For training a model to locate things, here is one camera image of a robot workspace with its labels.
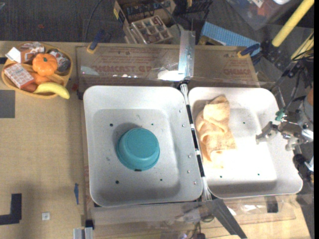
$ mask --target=banana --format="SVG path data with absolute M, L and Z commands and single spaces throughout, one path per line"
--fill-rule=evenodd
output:
M 42 83 L 36 88 L 36 90 L 33 93 L 38 94 L 38 93 L 48 93 L 48 92 L 56 93 L 60 97 L 65 99 L 70 98 L 70 93 L 68 92 L 68 90 L 64 86 L 55 82 Z

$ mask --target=yellow pole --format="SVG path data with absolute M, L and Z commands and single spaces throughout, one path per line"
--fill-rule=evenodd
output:
M 315 0 L 303 0 L 293 15 L 291 15 L 286 24 L 273 39 L 272 45 L 279 47 L 314 3 Z

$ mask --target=wooden surface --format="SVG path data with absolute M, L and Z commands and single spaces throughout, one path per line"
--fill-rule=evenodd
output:
M 0 57 L 19 42 L 1 41 Z M 67 51 L 76 61 L 75 46 L 80 43 L 48 44 Z M 0 226 L 4 239 L 66 239 L 85 220 L 84 169 L 80 108 L 75 83 L 76 68 L 67 88 L 69 100 L 60 97 L 42 100 L 16 93 L 15 118 L 0 119 L 0 215 L 10 213 L 11 194 L 22 193 L 22 220 Z M 0 90 L 9 88 L 0 81 Z M 80 204 L 76 204 L 74 184 L 79 184 Z M 50 212 L 42 221 L 41 213 Z M 296 203 L 295 219 L 242 225 L 250 239 L 308 239 L 309 232 Z M 207 238 L 234 239 L 224 228 L 203 229 Z M 125 236 L 122 239 L 153 238 Z

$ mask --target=teal bowl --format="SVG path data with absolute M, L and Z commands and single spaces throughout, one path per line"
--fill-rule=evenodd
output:
M 134 171 L 145 171 L 157 163 L 160 157 L 159 141 L 144 128 L 134 128 L 124 133 L 116 147 L 120 162 Z

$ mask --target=power cord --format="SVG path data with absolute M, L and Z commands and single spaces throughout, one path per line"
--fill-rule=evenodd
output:
M 94 6 L 94 8 L 93 8 L 93 10 L 92 10 L 92 12 L 91 12 L 91 14 L 90 14 L 89 22 L 88 22 L 88 24 L 87 24 L 87 27 L 86 27 L 86 30 L 85 30 L 85 34 L 84 34 L 84 37 L 83 37 L 83 42 L 86 42 L 86 37 L 87 37 L 88 29 L 89 29 L 89 26 L 90 26 L 90 23 L 91 23 L 93 14 L 94 14 L 95 10 L 99 7 L 99 5 L 101 4 L 101 2 L 103 2 L 103 1 L 104 1 L 104 0 L 99 0 L 99 1 L 97 2 L 97 4 Z M 177 28 L 178 28 L 178 30 L 179 30 L 179 33 L 181 33 L 180 27 L 179 27 L 179 25 L 177 24 L 176 19 L 175 19 L 175 18 L 173 17 L 173 15 L 170 13 L 170 11 L 169 11 L 167 8 L 165 8 L 164 5 L 161 4 L 160 2 L 158 2 L 157 0 L 153 0 L 153 1 L 156 2 L 156 3 L 158 3 L 158 4 L 170 15 L 170 17 L 172 18 L 174 24 L 177 25 Z

